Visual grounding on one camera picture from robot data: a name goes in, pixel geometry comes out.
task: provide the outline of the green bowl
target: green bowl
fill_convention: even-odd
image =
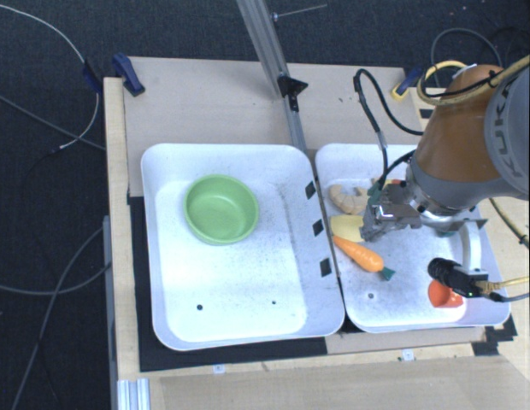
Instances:
[[[259,206],[254,193],[238,179],[211,174],[195,181],[183,209],[192,232],[208,244],[231,244],[256,228]]]

